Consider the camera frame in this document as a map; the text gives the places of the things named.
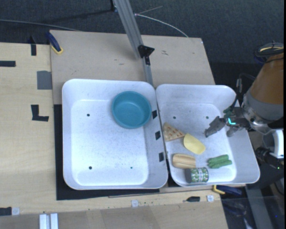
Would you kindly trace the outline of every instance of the blue bowl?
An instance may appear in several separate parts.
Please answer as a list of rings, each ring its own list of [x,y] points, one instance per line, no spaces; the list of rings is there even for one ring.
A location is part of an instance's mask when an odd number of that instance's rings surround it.
[[[135,129],[145,125],[152,114],[148,100],[133,91],[122,92],[115,96],[111,105],[115,121],[127,129]]]

